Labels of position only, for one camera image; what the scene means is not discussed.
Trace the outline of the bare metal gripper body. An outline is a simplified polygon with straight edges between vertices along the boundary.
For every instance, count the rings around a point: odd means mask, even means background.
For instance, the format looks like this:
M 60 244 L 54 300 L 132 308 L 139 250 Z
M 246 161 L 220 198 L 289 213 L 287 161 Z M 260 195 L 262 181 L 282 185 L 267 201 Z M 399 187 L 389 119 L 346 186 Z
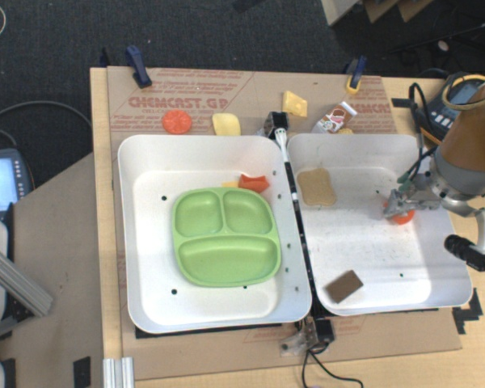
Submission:
M 405 173 L 399 178 L 399 191 L 403 196 L 403 203 L 407 200 L 419 200 L 422 209 L 436 210 L 441 205 L 441 198 L 432 190 L 432 172 L 425 171 L 416 175 Z

